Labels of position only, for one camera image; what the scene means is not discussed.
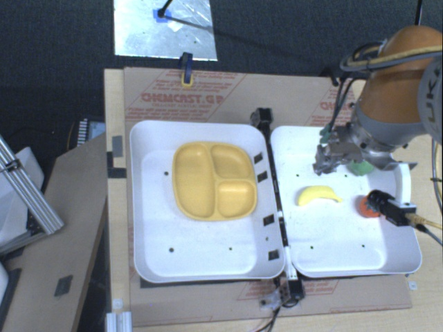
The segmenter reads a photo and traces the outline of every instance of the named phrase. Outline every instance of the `metal plate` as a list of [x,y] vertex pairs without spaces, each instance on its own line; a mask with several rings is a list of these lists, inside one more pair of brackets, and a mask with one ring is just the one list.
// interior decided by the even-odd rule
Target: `metal plate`
[[217,61],[209,0],[174,0],[167,19],[156,11],[167,0],[114,0],[116,55]]

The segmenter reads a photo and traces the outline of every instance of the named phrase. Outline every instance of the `wooden edge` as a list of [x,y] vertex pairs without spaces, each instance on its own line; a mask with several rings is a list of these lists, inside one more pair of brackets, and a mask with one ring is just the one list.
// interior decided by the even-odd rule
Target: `wooden edge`
[[[107,151],[113,151],[113,137],[121,136],[123,155],[113,157],[114,167],[119,168],[126,168],[124,102],[123,71],[105,70]],[[111,309],[114,313],[130,311],[126,184],[126,178],[108,178]]]

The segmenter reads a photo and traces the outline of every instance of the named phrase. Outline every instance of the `toy banana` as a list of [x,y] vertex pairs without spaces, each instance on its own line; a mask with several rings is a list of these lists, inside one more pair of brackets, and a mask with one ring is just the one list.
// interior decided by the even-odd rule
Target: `toy banana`
[[310,201],[317,199],[334,199],[337,202],[341,202],[343,199],[337,196],[334,190],[327,185],[312,185],[307,187],[301,192],[298,197],[298,205],[308,204]]

